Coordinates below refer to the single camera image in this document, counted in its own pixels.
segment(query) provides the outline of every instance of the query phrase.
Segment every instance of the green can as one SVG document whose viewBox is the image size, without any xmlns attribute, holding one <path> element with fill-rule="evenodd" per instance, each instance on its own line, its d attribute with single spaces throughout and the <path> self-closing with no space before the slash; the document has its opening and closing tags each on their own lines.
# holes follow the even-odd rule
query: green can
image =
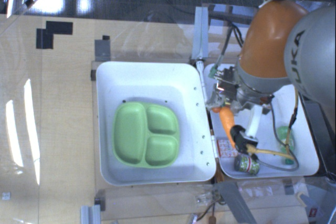
<svg viewBox="0 0 336 224">
<path fill-rule="evenodd" d="M 286 143 L 287 131 L 288 131 L 288 126 L 281 126 L 281 127 L 277 128 L 278 137 L 284 144 Z M 290 133 L 289 133 L 289 148 L 290 148 L 291 151 L 294 151 L 294 149 L 295 149 L 293 130 L 290 130 Z M 287 153 L 286 148 L 282 145 L 280 146 L 280 150 L 281 150 L 282 153 Z M 293 160 L 287 159 L 287 158 L 285 158 L 283 160 L 283 162 L 286 165 L 294 164 Z"/>
<path fill-rule="evenodd" d="M 259 173 L 260 164 L 248 155 L 239 154 L 235 158 L 235 170 L 256 175 Z"/>
</svg>

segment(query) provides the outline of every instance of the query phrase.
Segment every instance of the white tray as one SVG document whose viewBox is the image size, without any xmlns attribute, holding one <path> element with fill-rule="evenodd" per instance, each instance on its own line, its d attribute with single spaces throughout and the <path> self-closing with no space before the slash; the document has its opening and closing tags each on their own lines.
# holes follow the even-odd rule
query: white tray
<svg viewBox="0 0 336 224">
<path fill-rule="evenodd" d="M 216 171 L 199 74 L 181 63 L 105 62 L 97 69 L 100 168 L 113 185 L 203 182 Z M 112 150 L 112 124 L 122 101 L 143 101 L 172 109 L 180 125 L 180 152 L 166 168 L 120 163 Z"/>
<path fill-rule="evenodd" d="M 208 97 L 211 96 L 213 84 L 216 83 L 215 79 L 208 77 L 212 66 L 213 65 L 208 65 L 204 69 L 204 80 Z M 224 68 L 229 68 L 230 66 L 231 65 L 221 65 L 219 69 L 223 70 Z M 275 98 L 273 99 L 272 103 L 275 111 L 276 128 L 280 126 L 287 126 L 289 124 L 295 105 L 295 91 L 293 85 L 282 87 L 279 91 L 274 93 L 274 96 Z M 239 114 L 235 116 L 235 123 L 246 128 L 249 120 L 249 114 L 249 110 L 243 110 L 239 112 Z M 211 112 L 211 119 L 216 139 L 227 140 L 225 131 L 219 119 L 219 115 Z M 284 172 L 274 170 L 266 166 L 261 166 L 259 173 L 256 176 L 253 176 L 248 173 L 235 171 L 233 157 L 220 158 L 220 165 L 222 170 L 225 174 L 235 179 L 309 176 L 315 174 L 319 169 L 319 159 L 301 102 L 299 102 L 297 120 L 295 121 L 292 130 L 296 142 L 294 153 L 300 164 L 300 167 L 297 171 Z M 273 135 L 271 112 L 269 112 L 267 115 L 261 116 L 256 138 L 259 139 L 258 148 L 279 151 L 278 142 L 275 140 Z M 284 165 L 282 163 L 283 158 L 279 156 L 258 154 L 258 157 L 260 160 L 272 165 L 282 166 L 284 168 L 290 167 L 288 165 Z"/>
</svg>

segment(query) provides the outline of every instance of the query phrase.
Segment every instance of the orange carrot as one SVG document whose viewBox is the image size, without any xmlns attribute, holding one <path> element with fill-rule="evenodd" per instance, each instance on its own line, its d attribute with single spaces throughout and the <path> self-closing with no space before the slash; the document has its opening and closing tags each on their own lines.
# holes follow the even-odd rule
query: orange carrot
<svg viewBox="0 0 336 224">
<path fill-rule="evenodd" d="M 235 125 L 235 118 L 233 116 L 233 113 L 231 109 L 228 106 L 224 106 L 221 108 L 219 112 L 219 118 L 222 122 L 222 126 L 224 128 L 224 131 L 227 135 L 227 138 L 229 139 L 231 146 L 235 148 L 235 142 L 233 141 L 230 130 Z"/>
</svg>

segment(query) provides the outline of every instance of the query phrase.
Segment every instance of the green divided plate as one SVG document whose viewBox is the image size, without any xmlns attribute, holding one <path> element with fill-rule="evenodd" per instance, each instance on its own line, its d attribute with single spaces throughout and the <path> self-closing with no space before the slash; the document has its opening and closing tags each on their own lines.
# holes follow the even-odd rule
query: green divided plate
<svg viewBox="0 0 336 224">
<path fill-rule="evenodd" d="M 135 167 L 167 167 L 179 154 L 178 124 L 175 113 L 165 106 L 124 103 L 117 108 L 113 121 L 114 155 Z"/>
</svg>

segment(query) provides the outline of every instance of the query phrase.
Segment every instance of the small green bottle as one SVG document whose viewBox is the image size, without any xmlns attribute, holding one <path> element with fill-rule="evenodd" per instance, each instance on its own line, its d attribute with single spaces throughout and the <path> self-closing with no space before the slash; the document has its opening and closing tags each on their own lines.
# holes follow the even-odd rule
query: small green bottle
<svg viewBox="0 0 336 224">
<path fill-rule="evenodd" d="M 287 132 L 288 132 L 288 126 L 281 126 L 281 127 L 277 128 L 278 137 L 284 144 L 286 143 Z M 289 144 L 290 150 L 293 151 L 295 149 L 295 143 L 294 143 L 294 138 L 293 138 L 293 130 L 290 130 L 288 144 Z M 283 145 L 280 145 L 280 151 L 283 152 L 283 153 L 287 153 L 286 148 Z M 294 164 L 294 161 L 286 158 L 284 163 L 287 164 L 287 165 L 292 165 L 292 164 Z"/>
</svg>

